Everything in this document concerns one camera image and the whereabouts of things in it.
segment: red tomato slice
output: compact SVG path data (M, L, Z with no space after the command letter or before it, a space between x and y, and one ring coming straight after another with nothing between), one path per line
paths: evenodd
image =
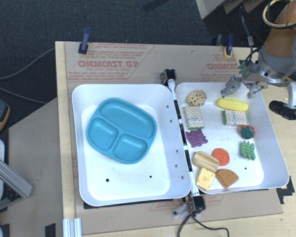
M226 166L230 160L228 152L222 148L214 149L212 157L215 157L219 161L219 166Z

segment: white tray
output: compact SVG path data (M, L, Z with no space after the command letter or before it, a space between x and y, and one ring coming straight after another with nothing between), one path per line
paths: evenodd
M250 160L240 155L240 145L244 139L240 136L239 127L223 124L223 109L217 106L216 101L221 98L220 90L224 87L225 83L219 82L184 82L176 87L177 101L185 131L189 131L183 112L183 107L188 106L187 96L194 90L203 90L207 95L206 102L200 110L205 125L202 132L208 143L193 148L188 142L191 159L197 151L211 155L215 148L224 148L229 153L230 161L228 165L219 167L219 169L228 168L239 176L239 180L228 189L225 189L215 178L208 191L199 187L200 190L207 194L218 194L285 186L289 180L288 170L261 92L249 99L248 89L241 85L234 94L226 96L226 98L244 101L249 105L246 111L247 120L256 131L254 138L245 140L255 145L256 159ZM192 168L196 179L199 168L193 163Z
M97 107L120 98L150 115L157 133L145 157L124 164L95 150L86 129ZM84 84L72 94L79 189L91 206L182 198L191 189L183 140L170 90L159 84Z

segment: blue plate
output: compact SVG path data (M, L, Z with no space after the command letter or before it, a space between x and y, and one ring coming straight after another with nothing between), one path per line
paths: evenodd
M157 132L154 118L118 98L102 102L87 128L92 147L119 162L132 164L148 152Z

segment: waffle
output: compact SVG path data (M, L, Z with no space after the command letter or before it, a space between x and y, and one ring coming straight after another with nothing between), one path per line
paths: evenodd
M224 188L228 188L239 180L237 174L230 169L220 169L216 172L216 176Z

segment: robotic hand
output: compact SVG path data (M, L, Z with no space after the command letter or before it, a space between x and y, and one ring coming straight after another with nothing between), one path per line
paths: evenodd
M287 87L289 102L287 104L272 101L270 110L287 119L296 119L296 82L286 81L286 78L296 72L296 0L286 0L289 3L281 11L275 23L268 19L268 10L276 2L273 0L263 11L264 22L272 27L262 48L251 49L250 55L239 66L241 77L232 76L221 91L224 98L235 92L243 83L248 89L248 97L254 95L268 85ZM258 60L249 63L252 54L259 52Z

